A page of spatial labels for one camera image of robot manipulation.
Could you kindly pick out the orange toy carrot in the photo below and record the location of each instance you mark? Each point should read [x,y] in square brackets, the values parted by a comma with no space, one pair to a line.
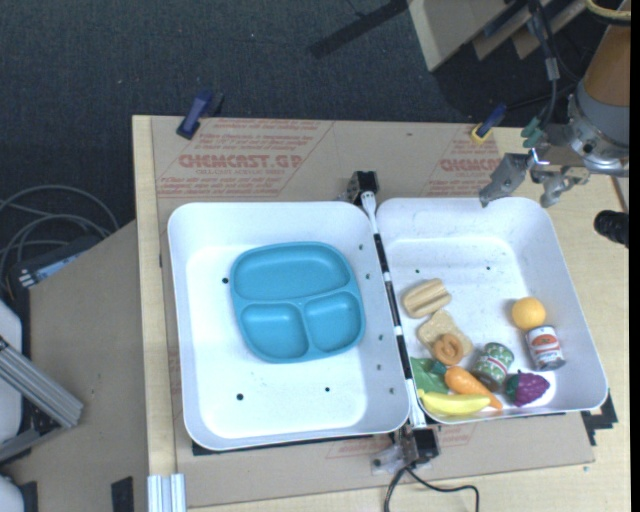
[465,382]

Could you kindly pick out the orange toy fruit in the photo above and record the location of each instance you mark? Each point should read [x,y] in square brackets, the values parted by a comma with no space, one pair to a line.
[528,313]

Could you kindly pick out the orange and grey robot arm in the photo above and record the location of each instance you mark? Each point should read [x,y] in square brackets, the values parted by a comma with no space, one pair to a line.
[607,65]

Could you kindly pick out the yellow banana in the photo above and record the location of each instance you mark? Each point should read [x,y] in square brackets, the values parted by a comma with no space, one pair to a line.
[455,404]

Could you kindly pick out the tan toy hot dog bun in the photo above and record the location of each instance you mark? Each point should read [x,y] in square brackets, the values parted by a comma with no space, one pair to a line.
[425,297]

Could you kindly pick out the green label small can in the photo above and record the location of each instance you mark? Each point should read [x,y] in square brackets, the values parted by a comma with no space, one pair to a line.
[492,365]

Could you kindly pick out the tan toy bread slice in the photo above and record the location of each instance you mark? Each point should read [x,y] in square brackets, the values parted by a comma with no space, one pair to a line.
[435,325]

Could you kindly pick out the blue divided plate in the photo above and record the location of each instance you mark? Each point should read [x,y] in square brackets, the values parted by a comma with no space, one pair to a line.
[295,300]

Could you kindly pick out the red label small can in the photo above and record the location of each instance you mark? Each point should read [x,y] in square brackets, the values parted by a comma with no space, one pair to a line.
[545,347]

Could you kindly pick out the thin black and white rod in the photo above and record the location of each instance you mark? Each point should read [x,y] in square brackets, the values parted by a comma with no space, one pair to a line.
[384,260]

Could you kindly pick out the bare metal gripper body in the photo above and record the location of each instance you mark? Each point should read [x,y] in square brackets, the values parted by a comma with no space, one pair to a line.
[602,160]

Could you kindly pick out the purple toy grapes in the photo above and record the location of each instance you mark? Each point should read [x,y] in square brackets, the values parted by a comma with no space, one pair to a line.
[530,389]

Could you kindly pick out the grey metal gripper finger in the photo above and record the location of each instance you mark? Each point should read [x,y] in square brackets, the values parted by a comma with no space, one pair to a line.
[552,187]
[506,177]

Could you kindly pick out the brown cardboard board red print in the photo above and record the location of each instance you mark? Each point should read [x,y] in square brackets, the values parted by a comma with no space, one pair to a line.
[310,155]

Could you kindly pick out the green toy lettuce leaf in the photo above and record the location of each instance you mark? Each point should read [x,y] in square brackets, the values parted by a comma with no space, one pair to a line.
[425,377]

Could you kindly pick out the white plastic tray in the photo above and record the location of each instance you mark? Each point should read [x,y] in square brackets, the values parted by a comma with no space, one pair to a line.
[280,405]
[465,240]

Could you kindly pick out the orange toy pretzel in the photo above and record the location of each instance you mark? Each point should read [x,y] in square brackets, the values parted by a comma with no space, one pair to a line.
[447,350]

